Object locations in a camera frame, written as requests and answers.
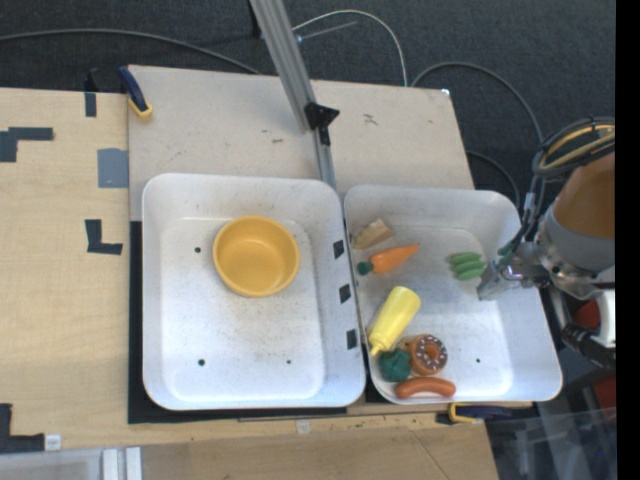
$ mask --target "chocolate donut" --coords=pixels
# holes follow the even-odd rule
[[[435,375],[447,364],[447,349],[431,334],[421,334],[409,345],[409,365],[418,375]]]

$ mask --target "toy carrot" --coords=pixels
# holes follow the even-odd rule
[[[402,265],[411,256],[413,256],[420,245],[404,245],[401,247],[392,247],[391,249],[385,249],[384,251],[377,252],[369,261],[363,261],[358,263],[358,272],[361,275],[366,275],[369,272],[374,274],[385,274],[390,270]]]

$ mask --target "white tray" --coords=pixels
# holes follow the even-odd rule
[[[157,404],[342,407],[361,395],[364,362],[334,190],[316,180],[163,174],[146,185],[142,206],[143,380]],[[276,295],[236,295],[215,271],[217,231],[246,214],[280,221],[299,244],[299,273]]]
[[[508,199],[489,191],[362,185],[347,193],[345,215],[350,234],[378,217],[396,232],[376,247],[353,250],[354,265],[380,249],[421,245],[387,274],[354,274],[363,325],[372,323],[394,286],[407,286],[420,295],[422,307],[403,336],[428,333],[442,340],[449,361],[438,376],[456,385],[454,401],[542,401],[558,393],[562,374],[538,291],[518,288],[480,301],[479,280],[456,280],[446,261],[466,251],[493,259],[520,225]],[[446,401],[436,395],[397,398],[395,384],[381,377],[378,357],[369,362],[372,380],[388,400]]]

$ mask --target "wooden table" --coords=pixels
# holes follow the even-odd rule
[[[148,71],[141,68],[137,76],[160,83],[159,73],[158,68]],[[167,76],[181,74],[184,75],[171,71]],[[220,74],[204,76],[215,76],[224,83],[232,80]],[[276,91],[276,99],[281,97],[284,101],[284,93],[276,89],[277,79],[268,84]],[[401,101],[405,123],[409,124],[413,115],[425,128],[431,128],[431,134],[425,135],[424,147],[405,151],[413,157],[414,167],[405,170],[404,175],[398,171],[396,181],[406,183],[410,178],[415,182],[418,176],[418,182],[432,186],[473,187],[453,107],[446,95],[441,96],[439,91],[378,86],[371,88],[375,97],[368,102],[369,110],[362,111],[357,96],[367,90],[366,86],[314,84],[316,94],[333,100],[331,104],[337,103],[347,116],[342,125],[338,124],[339,118],[332,128],[339,180],[341,172],[350,173],[342,178],[348,178],[346,184],[358,181],[358,169],[371,174],[364,163],[354,168],[358,162],[348,162],[349,155],[360,151],[361,158],[371,157],[376,141],[389,137],[389,129],[380,125],[385,124],[387,115],[393,115],[394,102]],[[94,96],[95,116],[90,115],[87,106]],[[162,103],[158,104],[154,112],[161,111]],[[468,455],[472,447],[476,458],[487,462],[480,468],[477,463],[470,464],[469,471],[476,478],[495,478],[484,426],[471,425],[466,430],[443,427],[436,423],[434,411],[444,406],[406,408],[360,400],[345,415],[305,420],[222,419],[129,425],[129,223],[134,220],[131,208],[135,211],[137,203],[130,202],[130,190],[126,187],[99,186],[97,152],[109,148],[129,151],[131,165],[135,165],[142,159],[139,151],[131,151],[132,127],[148,124],[132,122],[137,118],[128,111],[126,97],[120,94],[87,96],[82,92],[0,89],[0,109],[0,132],[28,127],[52,128],[54,133],[49,141],[19,139],[16,161],[0,162],[0,334],[4,345],[0,357],[0,402],[13,404],[12,434],[58,434],[63,448],[69,449],[260,436],[269,436],[273,444],[277,436],[286,441],[304,433],[326,439],[320,436],[337,431],[344,431],[339,433],[340,439],[348,441],[350,432],[376,430],[383,434],[367,435],[380,438],[389,433],[390,443],[395,442],[400,432],[403,439],[413,441],[413,446],[423,446],[424,442],[419,443],[429,439],[428,432],[432,429],[458,436],[461,445],[458,455],[451,450],[447,452],[452,467],[464,471],[460,458]],[[432,117],[424,121],[425,115],[433,116],[436,111],[439,122],[434,123]],[[284,119],[278,121],[280,135],[273,137],[271,147],[281,147],[282,141],[288,140],[286,133],[296,133],[287,131],[289,117]],[[267,129],[259,121],[255,126]],[[411,142],[419,131],[411,126],[408,130],[410,133],[405,137]],[[367,137],[370,138],[367,147],[373,144],[374,149],[362,153],[362,141]],[[392,148],[396,150],[392,160],[400,162],[397,144]],[[426,159],[428,169],[416,159],[420,155]],[[305,169],[315,168],[308,161],[305,166],[293,176],[305,177],[308,172]],[[374,175],[382,181],[390,179],[381,171]],[[343,184],[339,188],[345,191],[348,186]],[[102,241],[122,244],[120,254],[87,251],[88,219],[101,220]]]

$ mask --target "yellow bottle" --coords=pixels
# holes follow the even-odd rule
[[[396,286],[391,290],[369,331],[372,356],[393,346],[420,309],[420,303],[418,294],[409,288]]]

